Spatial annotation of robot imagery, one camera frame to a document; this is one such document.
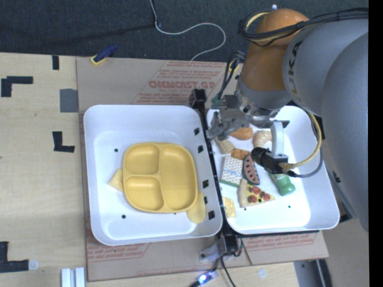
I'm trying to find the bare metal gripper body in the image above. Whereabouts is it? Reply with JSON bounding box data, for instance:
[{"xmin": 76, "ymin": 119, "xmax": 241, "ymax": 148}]
[{"xmin": 219, "ymin": 94, "xmax": 281, "ymax": 129}]

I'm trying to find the orange bread roll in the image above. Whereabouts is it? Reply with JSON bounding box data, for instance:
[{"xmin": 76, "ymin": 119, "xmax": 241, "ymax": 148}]
[{"xmin": 229, "ymin": 126, "xmax": 254, "ymax": 141}]

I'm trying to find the beige twisted bread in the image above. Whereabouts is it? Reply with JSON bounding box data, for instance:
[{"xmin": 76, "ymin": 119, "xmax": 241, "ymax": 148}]
[{"xmin": 215, "ymin": 137, "xmax": 236, "ymax": 155}]

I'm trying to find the brown bread piece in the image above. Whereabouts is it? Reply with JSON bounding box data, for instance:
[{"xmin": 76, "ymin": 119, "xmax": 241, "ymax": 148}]
[{"xmin": 230, "ymin": 148, "xmax": 251, "ymax": 161}]

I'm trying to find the beige croissant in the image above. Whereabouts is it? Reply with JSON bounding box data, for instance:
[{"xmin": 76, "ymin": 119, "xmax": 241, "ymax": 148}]
[{"xmin": 252, "ymin": 129, "xmax": 273, "ymax": 149}]

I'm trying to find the green and white carton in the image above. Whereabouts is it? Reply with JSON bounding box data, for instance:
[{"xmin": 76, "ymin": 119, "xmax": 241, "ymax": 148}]
[{"xmin": 220, "ymin": 155, "xmax": 244, "ymax": 188}]

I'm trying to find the watermelon slice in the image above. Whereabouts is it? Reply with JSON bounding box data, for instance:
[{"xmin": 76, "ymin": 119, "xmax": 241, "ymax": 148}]
[{"xmin": 241, "ymin": 153, "xmax": 261, "ymax": 186}]

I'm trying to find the thin black rod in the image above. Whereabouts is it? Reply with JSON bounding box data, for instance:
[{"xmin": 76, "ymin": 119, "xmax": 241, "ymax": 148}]
[{"xmin": 197, "ymin": 106, "xmax": 232, "ymax": 236}]

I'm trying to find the yellow divided plate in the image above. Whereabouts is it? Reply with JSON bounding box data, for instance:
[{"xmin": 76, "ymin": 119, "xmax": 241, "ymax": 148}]
[{"xmin": 121, "ymin": 142, "xmax": 199, "ymax": 214}]

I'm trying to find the pizza slice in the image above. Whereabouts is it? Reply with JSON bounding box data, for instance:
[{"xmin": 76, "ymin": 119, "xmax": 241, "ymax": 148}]
[{"xmin": 237, "ymin": 178, "xmax": 276, "ymax": 209}]

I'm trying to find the green bottle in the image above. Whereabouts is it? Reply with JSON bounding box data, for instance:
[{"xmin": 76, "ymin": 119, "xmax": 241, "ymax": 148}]
[{"xmin": 270, "ymin": 172, "xmax": 296, "ymax": 197}]

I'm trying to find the yellow cheese slice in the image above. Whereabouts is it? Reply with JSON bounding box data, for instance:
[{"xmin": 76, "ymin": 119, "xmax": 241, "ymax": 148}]
[
  {"xmin": 107, "ymin": 167, "xmax": 124, "ymax": 191},
  {"xmin": 221, "ymin": 196, "xmax": 238, "ymax": 219}
]

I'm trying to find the pale yellow oval toy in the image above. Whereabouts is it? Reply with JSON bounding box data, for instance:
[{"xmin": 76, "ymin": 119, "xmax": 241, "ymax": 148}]
[{"xmin": 186, "ymin": 196, "xmax": 207, "ymax": 224}]

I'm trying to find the white plastic tray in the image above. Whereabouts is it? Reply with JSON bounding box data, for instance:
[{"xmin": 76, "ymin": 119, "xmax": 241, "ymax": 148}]
[
  {"xmin": 206, "ymin": 104, "xmax": 341, "ymax": 236},
  {"xmin": 83, "ymin": 104, "xmax": 224, "ymax": 247}
]

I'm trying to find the brown cardboard board red print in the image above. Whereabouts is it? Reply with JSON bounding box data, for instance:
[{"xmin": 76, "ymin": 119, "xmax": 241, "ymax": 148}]
[{"xmin": 75, "ymin": 57, "xmax": 330, "ymax": 282}]

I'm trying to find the black block with thin wires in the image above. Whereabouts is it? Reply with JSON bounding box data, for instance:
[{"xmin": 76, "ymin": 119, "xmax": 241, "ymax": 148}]
[
  {"xmin": 215, "ymin": 231, "xmax": 244, "ymax": 257},
  {"xmin": 189, "ymin": 88, "xmax": 208, "ymax": 111}
]

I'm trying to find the black cylinder on white bracket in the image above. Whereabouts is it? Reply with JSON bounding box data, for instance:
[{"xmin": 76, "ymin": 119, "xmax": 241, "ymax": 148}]
[{"xmin": 250, "ymin": 120, "xmax": 290, "ymax": 174}]

